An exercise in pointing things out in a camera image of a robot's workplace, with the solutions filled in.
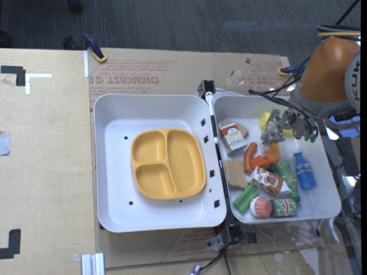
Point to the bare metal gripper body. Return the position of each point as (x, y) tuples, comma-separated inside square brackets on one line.
[(301, 126)]

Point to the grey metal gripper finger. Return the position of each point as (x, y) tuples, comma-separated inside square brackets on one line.
[(276, 117), (273, 135)]

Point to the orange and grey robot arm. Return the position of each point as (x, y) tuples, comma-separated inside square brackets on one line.
[(327, 73)]

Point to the yellow toy food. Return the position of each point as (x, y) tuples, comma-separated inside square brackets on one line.
[(265, 119)]

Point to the orange rounded toy food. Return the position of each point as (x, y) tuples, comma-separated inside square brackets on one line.
[(273, 153)]

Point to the orange sausage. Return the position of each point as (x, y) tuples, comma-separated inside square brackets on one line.
[(249, 157)]

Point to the green bottle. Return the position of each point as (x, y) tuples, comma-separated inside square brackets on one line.
[(286, 173)]

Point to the red and white carton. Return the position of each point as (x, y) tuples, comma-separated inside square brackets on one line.
[(232, 138)]

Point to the blue bottle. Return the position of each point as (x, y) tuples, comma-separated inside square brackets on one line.
[(304, 173)]

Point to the orange and white carton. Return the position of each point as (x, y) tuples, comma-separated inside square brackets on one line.
[(268, 182)]

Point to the brown bread slice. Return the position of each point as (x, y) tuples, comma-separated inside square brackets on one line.
[(235, 174)]

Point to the thin black and white rod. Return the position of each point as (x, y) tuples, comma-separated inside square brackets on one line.
[(214, 130)]

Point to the white plastic tray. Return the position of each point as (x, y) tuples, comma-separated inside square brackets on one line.
[(117, 159), (321, 182)]

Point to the green toy vegetable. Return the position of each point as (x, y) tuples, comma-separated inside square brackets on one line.
[(245, 198)]

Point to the orange and white cupcake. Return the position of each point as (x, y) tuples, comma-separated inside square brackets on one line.
[(260, 207)]

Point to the green and red can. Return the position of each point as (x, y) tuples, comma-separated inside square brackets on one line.
[(284, 208)]

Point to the yellow divided plate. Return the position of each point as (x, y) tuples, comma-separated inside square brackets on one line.
[(183, 159)]

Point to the brown cardboard board red print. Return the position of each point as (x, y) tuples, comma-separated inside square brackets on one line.
[(183, 67)]

